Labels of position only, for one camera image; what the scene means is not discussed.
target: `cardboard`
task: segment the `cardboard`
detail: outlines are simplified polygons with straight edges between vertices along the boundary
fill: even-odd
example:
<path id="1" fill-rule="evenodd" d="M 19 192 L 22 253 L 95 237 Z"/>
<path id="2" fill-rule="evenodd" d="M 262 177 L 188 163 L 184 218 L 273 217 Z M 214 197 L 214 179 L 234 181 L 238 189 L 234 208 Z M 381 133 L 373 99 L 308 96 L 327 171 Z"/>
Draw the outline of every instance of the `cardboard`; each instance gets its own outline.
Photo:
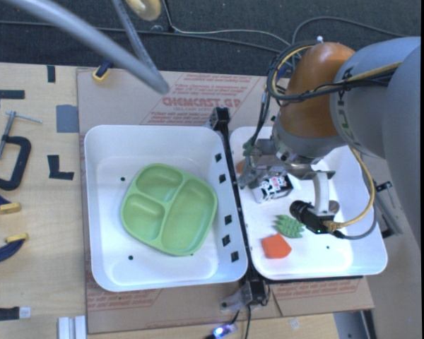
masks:
<path id="1" fill-rule="evenodd" d="M 100 124 L 207 126 L 214 107 L 229 108 L 230 131 L 253 126 L 259 116 L 265 77 L 162 72 L 171 86 L 170 92 L 162 96 L 126 71 L 112 69 L 101 83 L 92 79 L 93 72 L 77 72 L 89 334 L 230 321 L 235 312 L 223 311 L 220 300 L 236 292 L 238 282 L 116 293 L 105 291 L 94 281 L 83 139 L 89 129 Z M 271 115 L 278 112 L 275 104 L 271 110 Z M 280 283 L 270 288 L 269 303 L 255 308 L 253 319 L 373 308 L 365 278 Z M 240 320 L 246 315 L 242 312 Z"/>

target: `green plastic object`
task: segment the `green plastic object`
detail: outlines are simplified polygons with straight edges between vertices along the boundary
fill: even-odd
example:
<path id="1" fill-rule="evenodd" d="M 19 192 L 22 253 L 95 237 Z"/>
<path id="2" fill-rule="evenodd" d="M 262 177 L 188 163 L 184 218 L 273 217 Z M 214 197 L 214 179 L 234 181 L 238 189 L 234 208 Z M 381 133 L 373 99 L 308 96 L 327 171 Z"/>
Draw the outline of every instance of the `green plastic object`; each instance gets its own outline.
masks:
<path id="1" fill-rule="evenodd" d="M 191 255 L 203 244 L 217 209 L 205 181 L 155 163 L 132 180 L 121 205 L 121 221 L 136 239 L 166 254 Z"/>
<path id="2" fill-rule="evenodd" d="M 301 222 L 287 215 L 278 215 L 277 218 L 275 227 L 280 234 L 291 239 L 302 237 L 300 233 L 305 231 L 305 226 Z"/>

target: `wooden table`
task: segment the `wooden table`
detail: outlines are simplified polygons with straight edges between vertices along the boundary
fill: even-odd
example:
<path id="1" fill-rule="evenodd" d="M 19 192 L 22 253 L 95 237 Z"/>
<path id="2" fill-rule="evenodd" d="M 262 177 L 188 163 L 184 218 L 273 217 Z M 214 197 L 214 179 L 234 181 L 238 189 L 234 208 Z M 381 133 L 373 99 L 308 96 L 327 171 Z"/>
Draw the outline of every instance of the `wooden table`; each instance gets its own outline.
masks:
<path id="1" fill-rule="evenodd" d="M 47 79 L 47 67 L 0 64 L 0 90 L 24 90 L 25 99 L 0 100 L 0 140 L 8 115 L 41 119 L 42 124 L 16 118 L 10 136 L 32 144 L 20 186 L 0 195 L 22 205 L 21 212 L 0 215 L 0 246 L 21 232 L 30 239 L 20 251 L 0 263 L 0 308 L 30 307 L 31 317 L 0 321 L 0 338 L 56 338 L 57 319 L 86 315 L 85 261 L 81 210 L 78 133 L 58 133 L 56 106 L 77 105 L 76 68 L 57 67 L 56 82 Z M 11 176 L 18 147 L 7 144 L 0 160 L 0 177 Z M 48 155 L 59 156 L 59 170 L 74 172 L 72 180 L 49 178 Z M 337 339 L 333 314 L 254 320 L 249 338 Z M 243 338 L 246 322 L 229 338 Z M 89 335 L 89 338 L 204 338 L 216 325 Z"/>

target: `white plastic tray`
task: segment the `white plastic tray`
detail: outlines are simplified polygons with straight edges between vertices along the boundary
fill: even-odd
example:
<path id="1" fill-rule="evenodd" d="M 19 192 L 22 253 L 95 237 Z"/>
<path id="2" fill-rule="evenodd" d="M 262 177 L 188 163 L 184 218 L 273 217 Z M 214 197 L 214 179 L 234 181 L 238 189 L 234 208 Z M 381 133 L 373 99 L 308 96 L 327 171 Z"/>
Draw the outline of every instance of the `white plastic tray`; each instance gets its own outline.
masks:
<path id="1" fill-rule="evenodd" d="M 236 129 L 230 137 L 235 165 L 244 158 L 242 145 L 253 135 L 254 127 Z M 268 138 L 271 127 L 264 127 L 259 138 Z M 340 210 L 335 221 L 348 221 L 359 215 L 367 205 L 369 194 L 363 181 L 360 166 L 348 147 L 329 153 L 315 170 L 336 171 L 330 183 L 330 199 L 339 202 Z M 312 181 L 297 181 L 289 196 L 257 203 L 250 189 L 240 189 L 242 212 L 251 247 L 254 267 L 272 280 L 297 280 L 374 275 L 384 270 L 387 253 L 379 227 L 363 239 L 338 239 L 330 234 L 314 234 L 305 229 L 302 237 L 286 239 L 291 253 L 282 259 L 266 258 L 261 240 L 276 233 L 273 223 L 276 216 L 289 213 L 295 200 L 314 202 Z M 371 210 L 361 221 L 341 231 L 347 235 L 362 234 L 370 228 L 374 212 Z"/>
<path id="2" fill-rule="evenodd" d="M 85 137 L 91 266 L 96 282 L 121 292 L 239 280 L 248 259 L 221 137 L 190 126 L 96 126 Z M 171 256 L 134 239 L 119 209 L 136 173 L 164 163 L 204 179 L 218 207 L 191 256 Z"/>

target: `dark background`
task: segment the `dark background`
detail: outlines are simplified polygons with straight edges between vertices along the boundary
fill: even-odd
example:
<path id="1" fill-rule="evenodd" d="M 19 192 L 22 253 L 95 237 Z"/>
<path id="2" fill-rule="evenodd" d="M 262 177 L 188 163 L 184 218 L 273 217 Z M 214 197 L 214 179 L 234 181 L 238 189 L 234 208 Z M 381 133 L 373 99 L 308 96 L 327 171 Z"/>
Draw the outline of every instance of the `dark background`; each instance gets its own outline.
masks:
<path id="1" fill-rule="evenodd" d="M 54 1 L 94 26 L 122 28 L 110 0 Z M 193 38 L 176 36 L 172 33 L 174 29 L 260 30 L 291 43 L 299 28 L 295 41 L 321 35 L 326 41 L 341 42 L 354 50 L 397 36 L 421 35 L 421 0 L 166 0 L 166 3 L 168 9 L 153 22 L 133 16 L 146 50 L 162 71 L 264 76 L 270 59 L 285 47 L 280 40 L 256 32 Z M 20 24 L 11 25 L 3 20 Z M 72 66 L 98 66 L 102 62 L 101 56 L 56 28 L 26 24 L 39 20 L 2 2 L 0 21 L 0 62 Z M 131 51 L 124 32 L 106 33 Z"/>

